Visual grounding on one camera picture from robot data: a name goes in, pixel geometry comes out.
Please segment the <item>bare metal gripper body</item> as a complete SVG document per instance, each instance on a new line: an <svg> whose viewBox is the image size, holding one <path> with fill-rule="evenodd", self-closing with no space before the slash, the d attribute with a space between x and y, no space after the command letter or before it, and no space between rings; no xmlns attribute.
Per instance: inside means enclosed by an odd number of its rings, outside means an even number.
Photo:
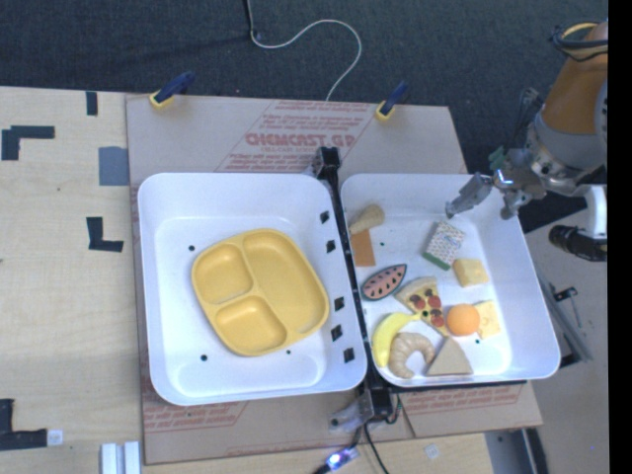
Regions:
<svg viewBox="0 0 632 474"><path fill-rule="evenodd" d="M605 171L604 163L587 169L567 165L537 141L492 153L493 182L505 201L532 201L549 193L581 197L590 184L604 181Z"/></svg>

